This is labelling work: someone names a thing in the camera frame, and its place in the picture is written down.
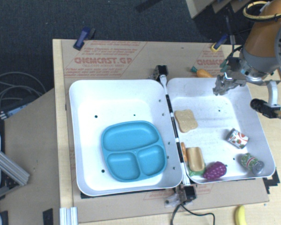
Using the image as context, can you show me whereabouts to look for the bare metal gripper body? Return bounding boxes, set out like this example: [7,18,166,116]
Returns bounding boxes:
[224,57,270,89]

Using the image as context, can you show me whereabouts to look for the white plastic tray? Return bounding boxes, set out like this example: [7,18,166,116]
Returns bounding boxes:
[68,79,184,198]
[166,77,276,184]

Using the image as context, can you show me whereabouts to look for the orange carrot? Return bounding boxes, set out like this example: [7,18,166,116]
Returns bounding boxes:
[191,66,214,78]

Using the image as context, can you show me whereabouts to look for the tan bread slice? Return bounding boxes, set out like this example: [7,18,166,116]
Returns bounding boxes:
[174,109,199,134]

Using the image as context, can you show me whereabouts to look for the thin black and white rod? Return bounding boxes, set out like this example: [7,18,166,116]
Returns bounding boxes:
[159,75,191,185]

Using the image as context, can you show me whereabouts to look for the strawberry print can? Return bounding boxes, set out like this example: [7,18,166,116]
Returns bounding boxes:
[226,127,249,150]

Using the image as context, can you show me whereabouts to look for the orange sausage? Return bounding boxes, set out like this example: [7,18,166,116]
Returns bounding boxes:
[180,142,189,163]

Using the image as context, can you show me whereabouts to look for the tan sandwich with green lettuce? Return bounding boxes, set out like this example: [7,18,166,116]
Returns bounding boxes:
[185,146,207,177]

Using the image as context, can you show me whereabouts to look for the green and white can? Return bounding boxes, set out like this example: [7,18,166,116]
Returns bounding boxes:
[240,152,265,176]

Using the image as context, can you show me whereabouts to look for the brown cardboard board, red print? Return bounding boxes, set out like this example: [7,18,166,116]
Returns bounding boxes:
[60,39,270,224]

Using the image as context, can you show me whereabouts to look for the purple grapes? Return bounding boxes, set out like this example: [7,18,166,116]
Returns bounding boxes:
[203,161,227,180]

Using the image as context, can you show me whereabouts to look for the blue divided plate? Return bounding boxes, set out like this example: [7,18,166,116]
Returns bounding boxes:
[101,120,167,182]

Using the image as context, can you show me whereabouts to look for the yellow banana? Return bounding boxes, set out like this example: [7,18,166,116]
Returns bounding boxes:
[235,204,248,225]

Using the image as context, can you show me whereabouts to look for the black cylinder on white bracket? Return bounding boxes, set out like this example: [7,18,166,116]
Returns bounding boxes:
[250,80,281,119]

